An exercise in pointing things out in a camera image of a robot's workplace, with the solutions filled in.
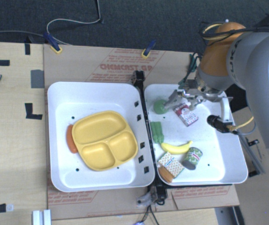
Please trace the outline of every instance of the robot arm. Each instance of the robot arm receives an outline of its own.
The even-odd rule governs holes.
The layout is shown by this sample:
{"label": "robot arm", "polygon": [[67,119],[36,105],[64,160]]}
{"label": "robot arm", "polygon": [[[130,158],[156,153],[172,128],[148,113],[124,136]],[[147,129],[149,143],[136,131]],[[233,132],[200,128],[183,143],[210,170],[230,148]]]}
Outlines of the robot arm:
{"label": "robot arm", "polygon": [[232,84],[246,91],[255,123],[269,148],[269,30],[254,31],[235,23],[221,23],[207,46],[194,80],[182,86],[183,97],[194,109],[203,100],[220,101]]}

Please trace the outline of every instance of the green ball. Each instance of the green ball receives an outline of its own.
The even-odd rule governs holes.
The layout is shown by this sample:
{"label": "green ball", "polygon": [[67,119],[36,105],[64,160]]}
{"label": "green ball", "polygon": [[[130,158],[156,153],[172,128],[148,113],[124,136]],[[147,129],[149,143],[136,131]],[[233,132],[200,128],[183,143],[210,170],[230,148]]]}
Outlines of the green ball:
{"label": "green ball", "polygon": [[169,109],[165,109],[164,107],[165,102],[166,102],[165,100],[161,99],[161,100],[156,101],[153,104],[153,109],[156,114],[164,114],[169,110]]}

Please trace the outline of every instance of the white cable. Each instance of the white cable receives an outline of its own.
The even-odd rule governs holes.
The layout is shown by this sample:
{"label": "white cable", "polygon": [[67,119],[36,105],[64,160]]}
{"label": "white cable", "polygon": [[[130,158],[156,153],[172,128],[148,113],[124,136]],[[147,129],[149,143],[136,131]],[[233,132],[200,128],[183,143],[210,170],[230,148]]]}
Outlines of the white cable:
{"label": "white cable", "polygon": [[[46,27],[46,30],[49,34],[51,34],[49,32],[49,26],[51,23],[55,22],[55,21],[66,21],[66,22],[72,22],[72,23],[79,23],[79,24],[86,24],[86,25],[89,25],[89,24],[95,24],[97,22],[99,22],[101,20],[101,14],[100,14],[100,8],[99,8],[99,0],[96,0],[97,1],[97,9],[98,9],[98,19],[93,21],[93,22],[81,22],[81,21],[76,21],[76,20],[71,20],[71,19],[65,19],[65,18],[57,18],[57,19],[54,19],[52,21],[50,21],[48,24],[47,24],[47,27]],[[57,42],[61,43],[61,44],[65,44],[65,45],[71,45],[69,43],[65,43],[57,38],[55,38],[53,35],[52,37],[54,38],[54,40],[56,40]]]}

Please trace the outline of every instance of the brown object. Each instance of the brown object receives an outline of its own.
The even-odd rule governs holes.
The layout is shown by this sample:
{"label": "brown object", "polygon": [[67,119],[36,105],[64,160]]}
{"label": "brown object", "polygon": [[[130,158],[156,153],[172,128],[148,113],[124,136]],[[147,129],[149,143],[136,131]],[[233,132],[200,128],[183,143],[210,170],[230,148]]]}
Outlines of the brown object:
{"label": "brown object", "polygon": [[[243,28],[245,27],[239,23],[227,22],[219,26],[215,33],[238,30]],[[204,73],[212,76],[228,76],[226,68],[226,56],[232,42],[241,34],[242,33],[236,33],[220,42],[214,43],[213,45],[210,44],[215,42],[216,40],[210,42],[210,46],[206,47],[200,63],[201,70]]]}
{"label": "brown object", "polygon": [[164,166],[160,166],[158,172],[166,182],[170,183],[174,179],[173,175]]}
{"label": "brown object", "polygon": [[67,144],[68,144],[68,147],[72,153],[77,153],[78,150],[77,150],[77,147],[76,147],[76,145],[73,141],[73,137],[72,137],[72,127],[73,127],[73,125],[69,125],[67,128],[67,136],[66,136]]}

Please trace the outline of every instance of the white tray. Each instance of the white tray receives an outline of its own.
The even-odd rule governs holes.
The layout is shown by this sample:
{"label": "white tray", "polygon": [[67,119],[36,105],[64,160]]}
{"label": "white tray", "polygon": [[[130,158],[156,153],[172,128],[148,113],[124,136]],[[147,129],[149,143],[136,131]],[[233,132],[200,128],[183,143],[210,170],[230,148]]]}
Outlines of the white tray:
{"label": "white tray", "polygon": [[[192,140],[191,147],[197,147],[203,152],[195,170],[184,169],[169,185],[218,185],[244,182],[248,176],[248,169],[239,138],[230,133],[220,133],[207,123],[209,115],[221,116],[219,103],[206,101],[197,105],[193,113],[199,119],[188,127],[172,109],[162,115],[154,112],[154,102],[159,99],[168,100],[177,88],[175,84],[152,84],[144,92],[149,120],[161,122],[164,142],[180,145]],[[190,105],[185,98],[183,102]],[[154,143],[153,147],[158,161],[165,152],[158,143]],[[174,156],[180,162],[184,158],[184,155]]]}
{"label": "white tray", "polygon": [[[48,89],[51,179],[63,192],[148,186],[155,177],[150,144],[138,90],[125,83],[56,82]],[[68,125],[88,115],[112,110],[130,125],[137,155],[117,168],[89,169],[66,142]]]}

